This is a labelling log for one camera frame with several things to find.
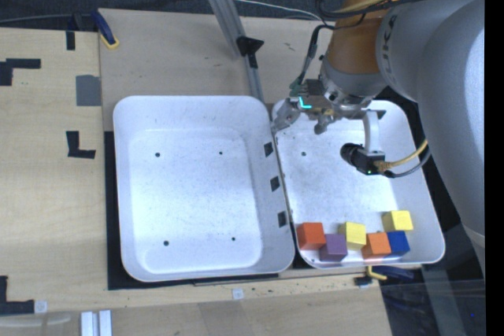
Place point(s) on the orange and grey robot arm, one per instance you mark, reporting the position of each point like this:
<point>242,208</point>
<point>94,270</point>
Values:
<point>433,51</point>

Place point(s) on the orange cube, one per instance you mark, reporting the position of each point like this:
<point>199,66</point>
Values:
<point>310,234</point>
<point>377,244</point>

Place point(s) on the white plastic tray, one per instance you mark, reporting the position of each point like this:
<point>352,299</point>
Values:
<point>334,193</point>
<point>197,193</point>

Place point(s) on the black cylinder on white bracket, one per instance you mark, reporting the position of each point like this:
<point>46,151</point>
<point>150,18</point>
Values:
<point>360,157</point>

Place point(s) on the purple cube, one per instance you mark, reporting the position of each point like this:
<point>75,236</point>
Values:
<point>334,248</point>

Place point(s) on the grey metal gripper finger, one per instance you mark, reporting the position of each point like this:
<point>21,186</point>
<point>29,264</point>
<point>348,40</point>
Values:
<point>323,124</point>
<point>285,115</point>

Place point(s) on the yellow cube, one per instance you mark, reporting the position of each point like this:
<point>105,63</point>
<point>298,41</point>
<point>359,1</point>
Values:
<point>398,220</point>
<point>353,234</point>

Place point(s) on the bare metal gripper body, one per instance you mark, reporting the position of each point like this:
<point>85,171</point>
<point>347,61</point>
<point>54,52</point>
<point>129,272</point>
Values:
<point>339,100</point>

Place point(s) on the blue cube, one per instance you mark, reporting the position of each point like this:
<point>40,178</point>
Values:
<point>398,242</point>

